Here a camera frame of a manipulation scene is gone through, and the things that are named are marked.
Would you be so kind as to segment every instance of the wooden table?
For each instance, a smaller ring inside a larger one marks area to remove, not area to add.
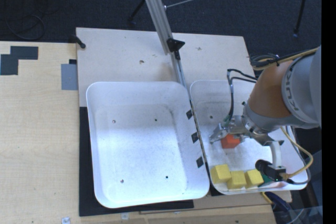
[[[247,54],[243,38],[226,40]],[[62,90],[61,79],[61,65],[77,59],[78,45],[2,41],[0,54],[10,54],[11,46],[38,47],[38,59],[20,59],[18,75],[0,76],[1,223],[60,224],[66,217],[71,224],[276,223],[259,193],[207,195],[178,212],[79,217],[79,91]],[[277,194],[291,202],[289,191]]]

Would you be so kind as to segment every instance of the white tray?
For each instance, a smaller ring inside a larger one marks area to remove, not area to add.
[[[197,199],[209,178],[187,90],[177,82],[87,89],[94,194],[108,208]]]
[[[243,101],[247,101],[254,87],[254,83],[234,80],[234,115],[242,115]],[[252,138],[246,138],[235,148],[223,149],[220,141],[213,144],[209,142],[209,135],[213,133],[218,123],[221,122],[230,110],[230,91],[227,80],[200,80],[195,81],[190,88],[191,99],[202,138],[205,156],[209,169],[215,165],[227,164],[230,170],[247,171],[255,169],[255,163],[264,159],[272,163],[272,154],[269,146],[261,146]],[[304,163],[294,146],[279,129],[269,133],[274,140],[284,140],[281,145],[282,166],[285,166],[288,173],[293,173],[304,167]],[[305,182],[308,178],[307,172],[301,172],[294,176],[294,182]],[[226,183],[213,184],[222,194],[242,194],[261,191],[276,190],[300,190],[307,184],[293,185],[285,182],[274,182],[262,187],[241,188],[229,190]]]

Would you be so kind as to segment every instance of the red block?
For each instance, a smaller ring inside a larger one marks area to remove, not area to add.
[[[226,137],[224,137],[221,140],[222,148],[235,148],[240,144],[239,138],[234,138],[232,134],[227,134]]]

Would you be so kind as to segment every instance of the yellow block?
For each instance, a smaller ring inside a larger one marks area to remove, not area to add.
[[[264,183],[264,179],[257,169],[246,171],[245,178],[247,182],[246,188],[259,186],[260,184]]]
[[[226,183],[228,189],[242,188],[246,186],[244,171],[231,171],[231,179]]]
[[[231,173],[227,164],[212,167],[210,174],[214,184],[225,183],[231,178]]]

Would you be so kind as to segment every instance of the yellow cube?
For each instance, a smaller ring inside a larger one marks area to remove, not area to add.
[[[231,171],[231,179],[226,183],[228,189],[239,189],[246,186],[244,171]]]
[[[212,167],[210,174],[214,184],[225,183],[231,178],[231,173],[227,164]]]
[[[247,182],[246,188],[259,186],[260,184],[264,183],[264,179],[257,169],[246,171],[245,178]]]

